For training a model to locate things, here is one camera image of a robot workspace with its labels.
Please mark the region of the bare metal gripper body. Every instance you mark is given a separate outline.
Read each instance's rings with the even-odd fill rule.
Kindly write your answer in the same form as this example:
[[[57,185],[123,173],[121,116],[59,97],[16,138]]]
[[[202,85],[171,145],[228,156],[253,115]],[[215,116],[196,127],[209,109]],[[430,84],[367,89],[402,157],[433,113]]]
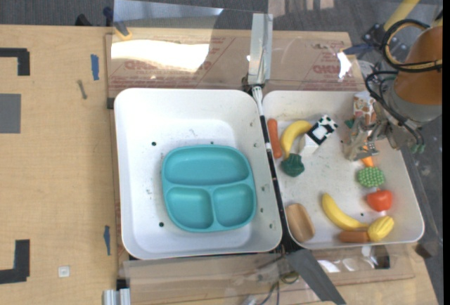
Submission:
[[[371,132],[372,141],[386,138],[395,150],[403,147],[410,151],[419,150],[419,132],[415,125],[384,103],[375,103],[374,110],[376,119]]]

